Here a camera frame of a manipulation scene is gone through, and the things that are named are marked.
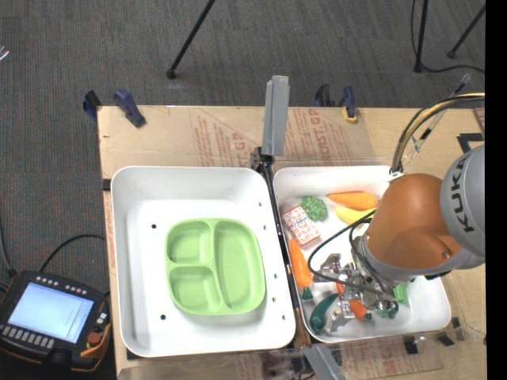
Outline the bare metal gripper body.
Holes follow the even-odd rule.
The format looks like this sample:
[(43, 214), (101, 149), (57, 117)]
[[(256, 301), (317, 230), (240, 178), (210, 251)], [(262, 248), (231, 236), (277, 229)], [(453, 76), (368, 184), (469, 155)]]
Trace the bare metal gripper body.
[(328, 256), (320, 265), (320, 273), (325, 281), (336, 283), (341, 299), (349, 300), (350, 306), (355, 302), (367, 311), (374, 311), (368, 310), (368, 300), (373, 295), (389, 295), (396, 300), (392, 286), (365, 269), (360, 261), (343, 264), (340, 253)]

